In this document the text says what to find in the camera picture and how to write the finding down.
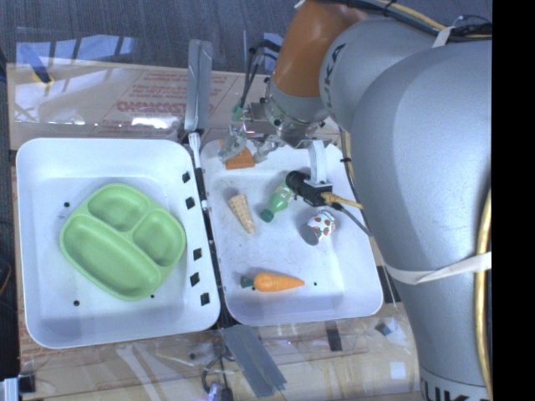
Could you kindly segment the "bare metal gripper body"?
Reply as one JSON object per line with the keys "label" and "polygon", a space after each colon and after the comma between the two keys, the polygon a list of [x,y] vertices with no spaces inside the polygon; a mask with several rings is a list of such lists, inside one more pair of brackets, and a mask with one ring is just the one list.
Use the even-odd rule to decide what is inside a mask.
{"label": "bare metal gripper body", "polygon": [[330,138],[317,133],[323,119],[297,118],[283,110],[273,97],[247,104],[242,111],[242,122],[250,140],[291,147],[308,147],[315,140],[324,146],[330,143]]}

